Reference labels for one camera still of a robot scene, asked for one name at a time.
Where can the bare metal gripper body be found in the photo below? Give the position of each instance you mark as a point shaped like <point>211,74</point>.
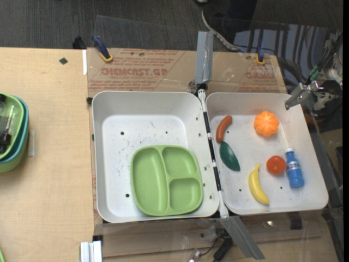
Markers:
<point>331,87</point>

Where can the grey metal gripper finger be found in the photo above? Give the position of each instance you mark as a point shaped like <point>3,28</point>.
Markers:
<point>321,100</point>
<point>295,95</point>

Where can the orange toy pumpkin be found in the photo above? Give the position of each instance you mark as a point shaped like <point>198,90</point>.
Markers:
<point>266,124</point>

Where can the white plastic tray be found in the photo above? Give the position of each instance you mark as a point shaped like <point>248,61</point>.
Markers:
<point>256,149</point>
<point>141,130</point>

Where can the red toy tomato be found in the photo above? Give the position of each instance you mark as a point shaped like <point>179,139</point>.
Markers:
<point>276,165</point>

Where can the blue plastic bottle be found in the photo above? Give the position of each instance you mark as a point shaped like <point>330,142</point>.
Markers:
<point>295,172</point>

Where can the brown toy sausage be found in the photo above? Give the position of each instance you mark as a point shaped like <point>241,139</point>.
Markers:
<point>221,130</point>

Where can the dark green toy leaf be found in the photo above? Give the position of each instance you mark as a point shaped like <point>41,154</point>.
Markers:
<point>229,155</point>

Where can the thin black and white rod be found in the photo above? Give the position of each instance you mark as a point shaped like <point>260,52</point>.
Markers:
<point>208,131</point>

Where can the yellow banana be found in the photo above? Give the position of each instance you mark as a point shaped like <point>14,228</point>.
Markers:
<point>256,187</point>

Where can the brown cardboard board, red print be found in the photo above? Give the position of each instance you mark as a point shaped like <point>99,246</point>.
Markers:
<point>152,72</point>

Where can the green divided plate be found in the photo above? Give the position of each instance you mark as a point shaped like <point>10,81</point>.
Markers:
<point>148,179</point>

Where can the small clear plastic tube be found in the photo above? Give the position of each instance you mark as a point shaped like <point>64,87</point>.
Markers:
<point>31,143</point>

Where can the blue plate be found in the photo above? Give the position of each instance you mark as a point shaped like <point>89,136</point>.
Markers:
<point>25,135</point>

